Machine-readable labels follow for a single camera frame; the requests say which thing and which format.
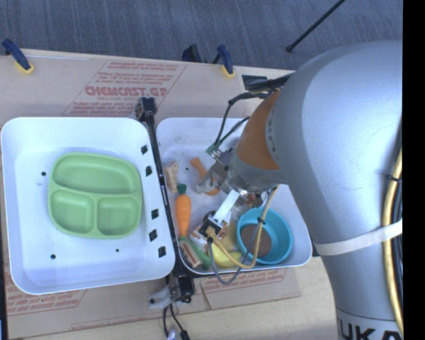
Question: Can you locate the green divided plate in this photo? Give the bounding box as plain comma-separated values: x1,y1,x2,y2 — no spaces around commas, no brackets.
47,151,144,240

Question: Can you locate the green and red toy sandwich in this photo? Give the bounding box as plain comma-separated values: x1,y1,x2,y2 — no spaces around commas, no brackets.
178,235,213,271

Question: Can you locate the orange sausage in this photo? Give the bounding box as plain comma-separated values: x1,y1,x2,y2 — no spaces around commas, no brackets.
190,157,221,196

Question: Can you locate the brown cardboard board red print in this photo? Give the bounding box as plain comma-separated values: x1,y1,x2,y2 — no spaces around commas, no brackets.
0,47,302,339

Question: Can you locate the black cylinder on white bracket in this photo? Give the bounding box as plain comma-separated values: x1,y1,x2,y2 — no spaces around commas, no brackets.
199,189,251,241

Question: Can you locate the yellow banana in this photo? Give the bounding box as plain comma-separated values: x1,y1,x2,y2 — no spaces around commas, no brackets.
208,241,243,270

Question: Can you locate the black tripod leg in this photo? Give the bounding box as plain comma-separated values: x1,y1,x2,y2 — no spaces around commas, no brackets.
285,0,371,53

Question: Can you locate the blue bowl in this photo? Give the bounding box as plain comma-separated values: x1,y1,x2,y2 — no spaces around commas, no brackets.
235,206,294,266

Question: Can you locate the orange carrot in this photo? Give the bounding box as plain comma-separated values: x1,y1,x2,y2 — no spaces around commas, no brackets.
174,183,193,239

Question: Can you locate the white plastic tray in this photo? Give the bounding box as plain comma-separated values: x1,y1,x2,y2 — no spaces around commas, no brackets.
0,116,176,296
155,117,313,276

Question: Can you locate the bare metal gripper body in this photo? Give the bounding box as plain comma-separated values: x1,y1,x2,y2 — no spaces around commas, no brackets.
209,148,271,197

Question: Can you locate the beige biscuit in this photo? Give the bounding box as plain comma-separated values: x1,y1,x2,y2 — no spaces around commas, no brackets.
163,160,180,194

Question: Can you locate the brown round biscuit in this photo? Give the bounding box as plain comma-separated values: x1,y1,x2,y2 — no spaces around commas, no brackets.
240,224,273,259

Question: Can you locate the white and orange packet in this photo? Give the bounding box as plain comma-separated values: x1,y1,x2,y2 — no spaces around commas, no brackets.
192,225,213,244

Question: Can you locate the black block with thin wires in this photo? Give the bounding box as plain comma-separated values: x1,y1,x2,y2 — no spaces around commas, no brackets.
134,96,159,120
165,273,196,303

